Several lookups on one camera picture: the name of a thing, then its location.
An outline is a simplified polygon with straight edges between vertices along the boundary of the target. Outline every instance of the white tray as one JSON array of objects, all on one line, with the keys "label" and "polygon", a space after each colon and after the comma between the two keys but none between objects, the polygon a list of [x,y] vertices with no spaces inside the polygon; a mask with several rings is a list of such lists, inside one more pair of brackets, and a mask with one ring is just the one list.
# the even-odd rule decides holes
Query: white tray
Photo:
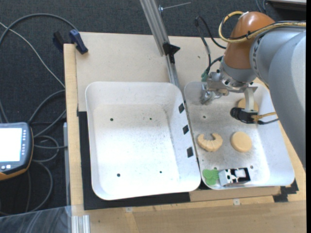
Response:
[{"label": "white tray", "polygon": [[[237,107],[243,93],[231,92],[228,96],[215,99],[209,105],[199,101],[202,82],[192,82],[185,87],[185,99],[189,112],[191,128],[196,143],[202,180],[212,189],[233,189],[238,187],[283,186],[294,181],[294,169],[280,131],[278,122],[265,125],[246,124],[230,115],[232,107]],[[255,83],[255,101],[259,105],[259,114],[274,112],[269,91],[261,84]],[[276,116],[267,116],[262,121],[270,121]],[[231,135],[236,131],[246,132],[252,139],[253,146],[249,152],[240,153],[230,143]],[[219,133],[223,145],[216,152],[207,152],[197,144],[199,134],[212,139],[212,133]],[[251,181],[240,186],[208,185],[203,176],[204,169],[229,169],[247,167]]]},{"label": "white tray", "polygon": [[170,83],[94,82],[87,87],[91,180],[98,197],[117,200],[199,186],[182,107],[182,94]]}]

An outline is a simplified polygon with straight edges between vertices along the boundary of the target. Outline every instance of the black mat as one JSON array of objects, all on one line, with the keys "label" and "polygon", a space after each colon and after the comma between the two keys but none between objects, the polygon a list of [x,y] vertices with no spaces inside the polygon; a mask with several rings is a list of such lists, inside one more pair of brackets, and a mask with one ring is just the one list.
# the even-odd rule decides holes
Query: black mat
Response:
[{"label": "black mat", "polygon": [[85,210],[190,202],[190,196],[188,192],[145,196],[122,200],[103,200],[99,198],[94,193],[91,183],[87,113],[79,112],[78,115],[79,115],[79,128],[80,128],[80,153],[81,153],[81,169],[83,181],[83,199]]}]

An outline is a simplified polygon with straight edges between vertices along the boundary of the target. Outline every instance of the round cookie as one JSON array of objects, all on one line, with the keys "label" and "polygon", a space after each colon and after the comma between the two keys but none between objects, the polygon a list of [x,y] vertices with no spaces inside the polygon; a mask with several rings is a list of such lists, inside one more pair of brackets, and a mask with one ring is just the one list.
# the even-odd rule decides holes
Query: round cookie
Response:
[{"label": "round cookie", "polygon": [[[241,99],[238,102],[238,108],[245,109],[245,99]],[[258,107],[258,104],[256,102],[254,102],[254,110],[259,111],[259,107]]]},{"label": "round cookie", "polygon": [[252,148],[252,139],[245,132],[235,132],[230,139],[232,147],[238,152],[248,152]]}]

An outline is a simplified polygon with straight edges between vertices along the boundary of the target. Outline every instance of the gray carpet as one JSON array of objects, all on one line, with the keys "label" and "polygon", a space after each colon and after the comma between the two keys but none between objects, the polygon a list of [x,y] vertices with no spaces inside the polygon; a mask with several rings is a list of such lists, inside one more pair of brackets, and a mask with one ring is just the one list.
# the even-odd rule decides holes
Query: gray carpet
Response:
[{"label": "gray carpet", "polygon": [[[255,0],[157,0],[162,7],[180,3],[191,4],[164,10],[163,20],[168,35],[198,36],[194,19],[201,15],[214,37],[222,18],[230,12],[257,11]],[[275,21],[305,20],[306,12],[276,9],[266,5],[267,14]],[[139,0],[0,0],[0,22],[6,26],[16,19],[34,13],[51,13],[74,24],[79,31],[103,33],[151,34]],[[229,35],[233,23],[225,27]],[[63,55],[52,42],[53,33],[59,31],[69,40],[71,27],[51,17],[32,17],[18,23],[13,29],[28,39],[50,69],[64,81]],[[8,33],[0,45],[0,99],[10,122],[27,121],[37,106],[62,86],[43,67],[31,48],[18,36]],[[54,121],[65,109],[64,96],[60,95],[44,106],[35,117],[34,131],[39,132]],[[63,145],[60,121],[47,134]],[[53,150],[35,149],[35,158],[53,155]],[[66,205],[64,155],[62,150],[45,164],[53,175],[53,190],[40,209]],[[49,177],[38,165],[30,167],[32,192],[29,209],[38,206],[49,190]],[[0,211],[14,214],[24,212],[27,204],[27,175],[0,182]]]}]

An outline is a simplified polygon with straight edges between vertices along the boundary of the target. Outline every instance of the black clamp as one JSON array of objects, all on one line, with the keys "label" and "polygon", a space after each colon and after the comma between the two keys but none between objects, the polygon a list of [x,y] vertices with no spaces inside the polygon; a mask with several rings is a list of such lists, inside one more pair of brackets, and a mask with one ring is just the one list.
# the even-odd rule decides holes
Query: black clamp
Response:
[{"label": "black clamp", "polygon": [[62,37],[62,35],[60,34],[59,31],[55,32],[53,34],[53,43],[54,45],[57,47],[57,49],[63,53],[64,52],[64,44],[66,43]]},{"label": "black clamp", "polygon": [[164,42],[163,43],[163,50],[164,50],[165,55],[169,55],[170,62],[172,64],[175,64],[174,54],[176,54],[176,52],[178,50],[180,50],[180,47],[171,45],[168,42]]},{"label": "black clamp", "polygon": [[73,29],[70,31],[69,36],[71,38],[72,43],[77,44],[76,49],[81,53],[84,54],[86,52],[88,52],[88,49],[86,48],[86,46],[84,45],[82,38],[80,36],[80,33]]}]

